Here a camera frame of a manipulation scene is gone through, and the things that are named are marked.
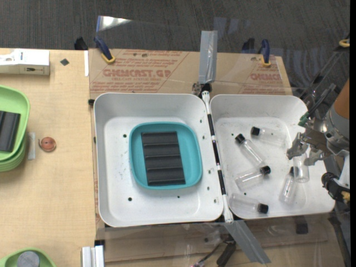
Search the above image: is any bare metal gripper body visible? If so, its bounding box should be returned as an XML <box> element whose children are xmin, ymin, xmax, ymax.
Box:
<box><xmin>301</xmin><ymin>118</ymin><xmax>348</xmax><ymax>156</ymax></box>

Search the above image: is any clear plastic bottle black cap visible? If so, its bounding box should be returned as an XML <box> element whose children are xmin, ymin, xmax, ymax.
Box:
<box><xmin>235</xmin><ymin>165</ymin><xmax>271</xmax><ymax>191</ymax></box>
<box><xmin>235</xmin><ymin>133</ymin><xmax>265</xmax><ymax>167</ymax></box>
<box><xmin>279</xmin><ymin>166</ymin><xmax>298</xmax><ymax>205</ymax></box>
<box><xmin>229</xmin><ymin>193</ymin><xmax>270</xmax><ymax>215</ymax></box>
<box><xmin>250</xmin><ymin>126</ymin><xmax>287</xmax><ymax>147</ymax></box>

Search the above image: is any white plastic tray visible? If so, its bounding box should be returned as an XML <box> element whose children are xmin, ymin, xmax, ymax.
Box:
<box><xmin>209</xmin><ymin>94</ymin><xmax>337</xmax><ymax>220</ymax></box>
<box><xmin>93</xmin><ymin>92</ymin><xmax>225</xmax><ymax>228</ymax></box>

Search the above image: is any thin black and white rod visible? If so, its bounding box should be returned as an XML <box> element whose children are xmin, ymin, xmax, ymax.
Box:
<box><xmin>200</xmin><ymin>90</ymin><xmax>234</xmax><ymax>224</ymax></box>

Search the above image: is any black ribbed insert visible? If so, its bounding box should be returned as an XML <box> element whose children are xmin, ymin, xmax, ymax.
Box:
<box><xmin>0</xmin><ymin>110</ymin><xmax>22</xmax><ymax>153</ymax></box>
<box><xmin>140</xmin><ymin>131</ymin><xmax>186</xmax><ymax>187</ymax></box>

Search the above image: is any teal plate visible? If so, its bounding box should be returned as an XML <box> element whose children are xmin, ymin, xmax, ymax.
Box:
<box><xmin>128</xmin><ymin>121</ymin><xmax>203</xmax><ymax>190</ymax></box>

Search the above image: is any brown cardboard board red print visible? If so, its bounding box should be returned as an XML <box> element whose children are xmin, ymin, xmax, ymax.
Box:
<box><xmin>88</xmin><ymin>48</ymin><xmax>334</xmax><ymax>263</ymax></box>

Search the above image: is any brown round disc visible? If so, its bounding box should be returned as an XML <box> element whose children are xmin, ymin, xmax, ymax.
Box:
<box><xmin>38</xmin><ymin>136</ymin><xmax>57</xmax><ymax>153</ymax></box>

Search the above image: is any small clear plastic tube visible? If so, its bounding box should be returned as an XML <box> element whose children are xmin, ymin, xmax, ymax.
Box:
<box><xmin>27</xmin><ymin>132</ymin><xmax>37</xmax><ymax>161</ymax></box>

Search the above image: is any green plate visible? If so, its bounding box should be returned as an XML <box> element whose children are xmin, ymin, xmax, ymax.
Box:
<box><xmin>0</xmin><ymin>85</ymin><xmax>31</xmax><ymax>173</ymax></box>
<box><xmin>0</xmin><ymin>248</ymin><xmax>58</xmax><ymax>267</ymax></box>

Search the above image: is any white cardboard box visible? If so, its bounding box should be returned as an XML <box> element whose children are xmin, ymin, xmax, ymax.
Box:
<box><xmin>0</xmin><ymin>48</ymin><xmax>51</xmax><ymax>76</ymax></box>

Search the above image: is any grey round can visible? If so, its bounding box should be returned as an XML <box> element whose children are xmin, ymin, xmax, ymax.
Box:
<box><xmin>17</xmin><ymin>250</ymin><xmax>41</xmax><ymax>267</ymax></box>

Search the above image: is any black cylinder on white bracket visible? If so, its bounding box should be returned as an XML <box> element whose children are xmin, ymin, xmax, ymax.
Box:
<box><xmin>321</xmin><ymin>151</ymin><xmax>350</xmax><ymax>205</ymax></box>

